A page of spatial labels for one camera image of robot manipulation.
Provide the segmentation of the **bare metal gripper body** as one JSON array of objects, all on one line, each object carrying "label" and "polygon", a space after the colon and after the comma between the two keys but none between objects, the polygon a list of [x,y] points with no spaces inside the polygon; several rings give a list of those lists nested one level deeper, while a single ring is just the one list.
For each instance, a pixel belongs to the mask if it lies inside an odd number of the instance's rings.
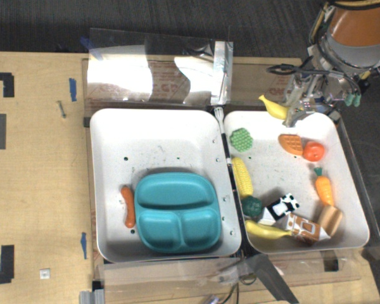
[{"label": "bare metal gripper body", "polygon": [[290,76],[283,96],[286,107],[302,101],[330,107],[339,102],[346,106],[360,104],[362,91],[358,82],[343,72],[293,68],[283,74]]}]

